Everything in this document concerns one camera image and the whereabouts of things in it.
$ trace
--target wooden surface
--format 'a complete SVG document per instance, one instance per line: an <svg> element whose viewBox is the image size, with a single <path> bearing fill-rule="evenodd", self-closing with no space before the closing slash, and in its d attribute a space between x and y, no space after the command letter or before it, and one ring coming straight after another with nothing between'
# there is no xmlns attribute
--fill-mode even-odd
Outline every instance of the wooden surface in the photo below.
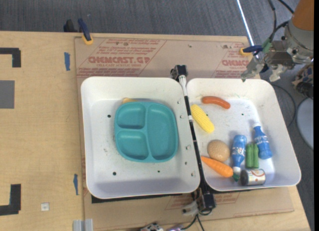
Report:
<svg viewBox="0 0 319 231"><path fill-rule="evenodd" d="M0 216L0 230L72 230L84 219L74 38L80 33L0 31L0 47L18 47L22 68L0 55L0 80L15 81L14 109L0 109L0 205L21 184L21 211ZM93 34L93 37L214 40L214 36ZM242 37L222 37L236 40ZM66 71L64 53L70 54ZM73 184L78 175L78 193ZM296 187L294 211L202 222L205 230L310 230ZM49 202L50 210L41 211ZM189 230L200 230L195 223Z"/></svg>

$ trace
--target bottle label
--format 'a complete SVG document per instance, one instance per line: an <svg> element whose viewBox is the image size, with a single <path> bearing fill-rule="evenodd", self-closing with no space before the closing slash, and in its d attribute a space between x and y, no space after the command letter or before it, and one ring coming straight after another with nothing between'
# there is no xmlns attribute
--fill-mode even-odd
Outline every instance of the bottle label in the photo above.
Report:
<svg viewBox="0 0 319 231"><path fill-rule="evenodd" d="M255 142L257 145L260 145L262 143L269 143L268 138L265 135L255 137Z"/></svg>
<svg viewBox="0 0 319 231"><path fill-rule="evenodd" d="M241 155L241 156L245 156L245 149L241 148L241 147L233 147L232 149L232 155Z"/></svg>

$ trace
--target silver can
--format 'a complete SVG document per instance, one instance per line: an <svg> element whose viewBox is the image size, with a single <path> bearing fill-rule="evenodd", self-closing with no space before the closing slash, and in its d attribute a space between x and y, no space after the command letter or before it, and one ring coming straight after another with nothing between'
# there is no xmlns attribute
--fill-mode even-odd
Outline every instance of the silver can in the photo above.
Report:
<svg viewBox="0 0 319 231"><path fill-rule="evenodd" d="M242 170L240 182L243 186L263 185L266 181L266 174L263 169Z"/></svg>

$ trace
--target black tape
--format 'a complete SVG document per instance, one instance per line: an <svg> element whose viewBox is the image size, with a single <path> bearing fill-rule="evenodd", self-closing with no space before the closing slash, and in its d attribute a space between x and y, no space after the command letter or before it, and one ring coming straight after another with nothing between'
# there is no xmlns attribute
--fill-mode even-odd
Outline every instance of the black tape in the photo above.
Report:
<svg viewBox="0 0 319 231"><path fill-rule="evenodd" d="M12 68L21 68L21 51L19 48L0 47L0 54L11 54Z"/></svg>
<svg viewBox="0 0 319 231"><path fill-rule="evenodd" d="M21 184L11 184L8 205L0 206L0 216L18 214L21 210Z"/></svg>

